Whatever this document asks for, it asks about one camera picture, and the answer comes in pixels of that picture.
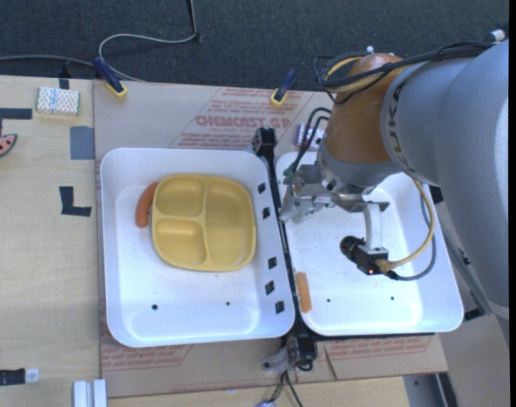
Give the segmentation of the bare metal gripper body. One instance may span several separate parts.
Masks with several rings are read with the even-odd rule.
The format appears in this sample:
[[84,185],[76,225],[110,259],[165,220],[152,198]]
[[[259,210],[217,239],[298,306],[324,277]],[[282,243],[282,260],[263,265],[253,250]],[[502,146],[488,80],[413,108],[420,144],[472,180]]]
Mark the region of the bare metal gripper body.
[[345,183],[328,168],[323,170],[318,163],[300,165],[290,186],[297,200],[315,199],[323,208],[337,206],[349,213],[363,211],[367,206],[364,197],[373,190],[373,186]]

